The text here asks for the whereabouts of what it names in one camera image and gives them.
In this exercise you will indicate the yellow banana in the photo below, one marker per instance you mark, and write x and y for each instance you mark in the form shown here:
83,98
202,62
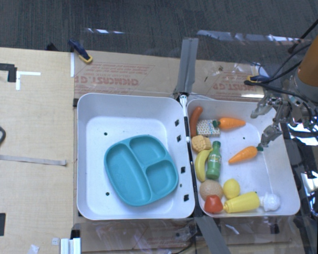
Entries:
200,165

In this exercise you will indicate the green bottle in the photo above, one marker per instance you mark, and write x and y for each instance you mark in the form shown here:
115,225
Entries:
214,163

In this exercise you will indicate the brown kiwi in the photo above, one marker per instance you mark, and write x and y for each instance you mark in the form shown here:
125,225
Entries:
211,188

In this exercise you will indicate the yellow corn cob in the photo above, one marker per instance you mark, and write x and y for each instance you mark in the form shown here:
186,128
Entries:
201,143

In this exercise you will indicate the orange-red sausage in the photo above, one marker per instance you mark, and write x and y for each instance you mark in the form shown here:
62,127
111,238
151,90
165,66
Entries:
194,122

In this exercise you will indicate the white carton with green print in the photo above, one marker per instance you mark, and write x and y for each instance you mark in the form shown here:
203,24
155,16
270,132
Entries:
207,128

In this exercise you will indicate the blue divided plate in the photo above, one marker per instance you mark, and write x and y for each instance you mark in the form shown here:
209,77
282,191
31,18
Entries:
136,170

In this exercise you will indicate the red tomato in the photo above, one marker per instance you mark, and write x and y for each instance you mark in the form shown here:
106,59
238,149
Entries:
213,204

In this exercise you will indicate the yellow bottle with white cap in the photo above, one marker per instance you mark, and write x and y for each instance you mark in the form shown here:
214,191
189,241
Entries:
242,203

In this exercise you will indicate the white plastic tray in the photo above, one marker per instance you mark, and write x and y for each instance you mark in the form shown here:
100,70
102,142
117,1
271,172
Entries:
264,175
101,121

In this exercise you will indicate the brown cardboard board red print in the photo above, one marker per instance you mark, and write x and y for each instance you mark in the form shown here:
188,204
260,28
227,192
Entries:
129,77

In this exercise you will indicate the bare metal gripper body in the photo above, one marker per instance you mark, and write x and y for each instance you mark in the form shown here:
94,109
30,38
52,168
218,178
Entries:
284,108

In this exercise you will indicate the yellow lemon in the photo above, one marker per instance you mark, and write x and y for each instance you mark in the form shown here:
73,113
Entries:
231,188

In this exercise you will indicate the orange carrot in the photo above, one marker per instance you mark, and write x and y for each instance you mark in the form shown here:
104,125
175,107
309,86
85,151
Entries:
231,123
243,155

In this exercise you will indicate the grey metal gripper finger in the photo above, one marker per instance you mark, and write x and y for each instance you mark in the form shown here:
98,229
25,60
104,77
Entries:
259,109
270,134

